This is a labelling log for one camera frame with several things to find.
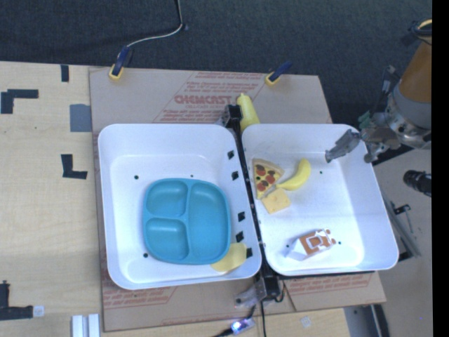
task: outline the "yellow bottle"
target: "yellow bottle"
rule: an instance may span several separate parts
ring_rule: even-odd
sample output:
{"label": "yellow bottle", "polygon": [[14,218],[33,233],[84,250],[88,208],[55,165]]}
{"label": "yellow bottle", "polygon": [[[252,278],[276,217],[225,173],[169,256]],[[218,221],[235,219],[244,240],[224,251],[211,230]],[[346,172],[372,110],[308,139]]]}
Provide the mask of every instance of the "yellow bottle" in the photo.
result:
{"label": "yellow bottle", "polygon": [[237,98],[237,105],[240,106],[243,115],[243,118],[240,121],[241,132],[250,125],[260,124],[259,117],[253,106],[253,101],[248,95],[241,93]]}

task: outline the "white tray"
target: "white tray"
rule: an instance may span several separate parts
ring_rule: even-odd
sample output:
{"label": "white tray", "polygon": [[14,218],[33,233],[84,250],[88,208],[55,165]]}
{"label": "white tray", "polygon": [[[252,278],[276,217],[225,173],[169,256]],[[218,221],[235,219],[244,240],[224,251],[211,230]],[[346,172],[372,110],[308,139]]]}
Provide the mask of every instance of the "white tray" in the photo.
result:
{"label": "white tray", "polygon": [[[262,256],[235,139],[227,129],[212,124],[115,124],[100,132],[98,150],[107,268],[117,285],[148,289],[257,273]],[[239,175],[235,180],[234,172]],[[142,203],[148,186],[162,178],[195,178],[220,187],[229,201],[231,242],[242,232],[241,242],[253,255],[228,273],[209,265],[178,265],[151,257],[142,235]],[[241,221],[240,212],[245,213]]]}
{"label": "white tray", "polygon": [[[255,191],[252,159],[261,158],[296,171],[301,158],[312,166],[309,180],[287,191],[291,206],[268,214],[260,200],[255,208],[267,262],[281,275],[321,275],[385,270],[398,260],[398,248],[371,164],[363,160],[363,143],[327,163],[330,150],[348,128],[338,124],[257,124],[243,132],[246,163]],[[329,228],[337,240],[328,251],[297,261],[288,247],[302,234]]]}

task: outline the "wooden table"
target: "wooden table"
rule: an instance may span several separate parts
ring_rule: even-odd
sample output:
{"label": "wooden table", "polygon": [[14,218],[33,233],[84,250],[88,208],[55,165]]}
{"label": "wooden table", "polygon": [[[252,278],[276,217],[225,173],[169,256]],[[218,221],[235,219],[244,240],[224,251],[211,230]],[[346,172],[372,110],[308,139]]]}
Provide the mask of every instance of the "wooden table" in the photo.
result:
{"label": "wooden table", "polygon": [[[73,315],[101,316],[100,258],[90,132],[71,132],[69,106],[90,105],[88,67],[0,62],[0,91],[38,89],[0,114],[0,280],[9,305],[42,305],[43,317],[0,321],[0,336],[70,336]],[[87,179],[63,178],[61,154]],[[245,336],[263,336],[262,320]],[[213,336],[231,321],[102,333]],[[349,336],[343,309],[266,317],[268,336]]]}

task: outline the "yellow object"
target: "yellow object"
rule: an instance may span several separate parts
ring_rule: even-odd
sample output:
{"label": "yellow object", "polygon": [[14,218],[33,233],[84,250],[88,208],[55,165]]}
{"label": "yellow object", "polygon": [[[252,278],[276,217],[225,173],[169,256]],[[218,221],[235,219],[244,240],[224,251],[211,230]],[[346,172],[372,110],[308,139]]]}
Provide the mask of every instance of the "yellow object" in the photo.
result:
{"label": "yellow object", "polygon": [[278,81],[279,81],[279,78],[276,79],[276,80],[274,80],[274,81],[272,81],[272,80],[269,79],[270,76],[273,75],[273,74],[274,74],[274,72],[268,74],[268,75],[265,77],[265,83],[266,83],[268,86],[276,85],[276,84],[278,83]]}
{"label": "yellow object", "polygon": [[241,93],[236,102],[237,105],[240,106],[243,115],[243,118],[240,121],[241,132],[250,125],[260,124],[259,117],[253,106],[253,101],[251,101],[251,98],[248,95]]}
{"label": "yellow object", "polygon": [[111,70],[109,71],[109,78],[116,81],[121,78],[121,74],[123,74],[123,67],[120,69],[119,73],[116,76],[116,75],[112,74],[112,70],[114,69],[114,66],[115,65],[112,65]]}
{"label": "yellow object", "polygon": [[297,170],[295,175],[289,178],[283,183],[276,184],[276,187],[281,187],[286,190],[296,190],[300,188],[309,179],[311,173],[311,165],[309,160],[301,159],[300,163],[297,165]]}
{"label": "yellow object", "polygon": [[291,205],[286,192],[281,188],[276,188],[273,192],[263,197],[260,201],[264,204],[268,213],[275,213],[284,210]]}
{"label": "yellow object", "polygon": [[211,264],[210,266],[218,272],[227,272],[242,265],[246,260],[246,245],[243,242],[236,242],[229,246],[226,255]]}

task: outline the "blue clamp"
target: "blue clamp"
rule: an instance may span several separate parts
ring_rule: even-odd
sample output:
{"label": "blue clamp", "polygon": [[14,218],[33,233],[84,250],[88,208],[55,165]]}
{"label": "blue clamp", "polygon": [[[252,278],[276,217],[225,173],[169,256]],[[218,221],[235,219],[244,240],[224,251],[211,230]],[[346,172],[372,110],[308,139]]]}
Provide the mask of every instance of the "blue clamp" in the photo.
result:
{"label": "blue clamp", "polygon": [[269,86],[273,86],[279,81],[279,77],[287,72],[288,69],[290,69],[292,66],[292,63],[290,61],[284,62],[281,66],[279,66],[275,71],[273,71],[271,74],[268,74],[265,77],[265,83]]}
{"label": "blue clamp", "polygon": [[112,65],[111,70],[109,71],[109,77],[113,80],[118,80],[123,73],[123,66],[125,64],[126,57],[128,56],[131,47],[124,46],[120,54],[117,56],[117,61]]}

